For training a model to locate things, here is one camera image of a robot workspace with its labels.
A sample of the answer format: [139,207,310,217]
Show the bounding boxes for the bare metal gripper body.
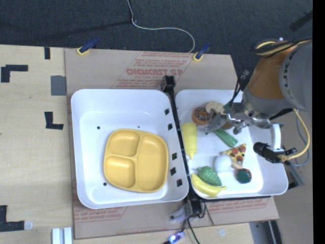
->
[223,105,271,130]

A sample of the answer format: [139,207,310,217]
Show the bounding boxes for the brown doughnut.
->
[191,106,212,126]

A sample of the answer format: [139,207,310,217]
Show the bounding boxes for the beige croissant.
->
[205,101,224,115]

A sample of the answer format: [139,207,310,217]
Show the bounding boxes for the pizza slice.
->
[219,143,247,170]

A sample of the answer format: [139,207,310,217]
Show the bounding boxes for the yellow squeeze bottle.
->
[180,122,198,160]

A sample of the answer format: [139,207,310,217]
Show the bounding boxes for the white egg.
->
[214,155,233,174]

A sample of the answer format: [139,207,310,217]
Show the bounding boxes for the red and green strawberry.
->
[234,168,253,185]

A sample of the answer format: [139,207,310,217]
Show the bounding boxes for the green grapes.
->
[197,166,222,187]

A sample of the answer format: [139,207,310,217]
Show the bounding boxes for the white plastic tray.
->
[70,88,190,209]
[175,89,289,200]

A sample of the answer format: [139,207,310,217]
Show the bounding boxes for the yellow banana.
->
[190,173,228,197]

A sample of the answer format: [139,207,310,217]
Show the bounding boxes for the yellow divided plate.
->
[103,128,170,194]

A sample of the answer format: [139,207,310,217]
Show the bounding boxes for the brown cardboard board red print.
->
[64,48,280,240]

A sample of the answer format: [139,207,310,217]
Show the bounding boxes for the black cylinder on white bracket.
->
[253,123,286,164]

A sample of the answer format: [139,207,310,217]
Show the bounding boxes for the black block with thin wires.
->
[161,75,177,94]
[187,198,204,218]

